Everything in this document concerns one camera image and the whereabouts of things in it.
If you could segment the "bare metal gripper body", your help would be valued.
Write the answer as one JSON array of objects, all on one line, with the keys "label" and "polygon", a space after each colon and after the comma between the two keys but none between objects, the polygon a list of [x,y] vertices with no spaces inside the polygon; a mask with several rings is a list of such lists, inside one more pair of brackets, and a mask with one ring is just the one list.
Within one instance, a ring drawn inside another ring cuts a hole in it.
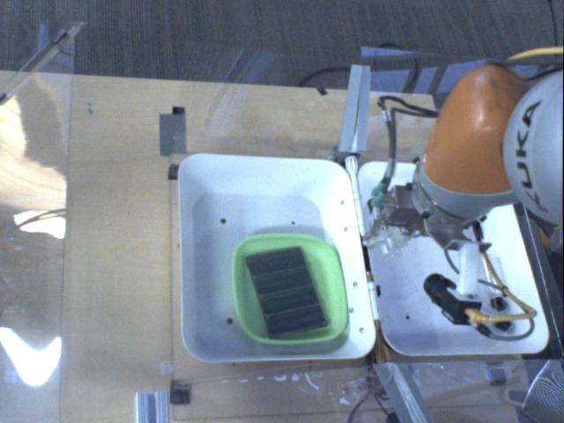
[{"label": "bare metal gripper body", "polygon": [[430,237],[422,212],[412,201],[411,184],[392,187],[383,200],[379,218],[390,234],[409,240],[417,237]]}]

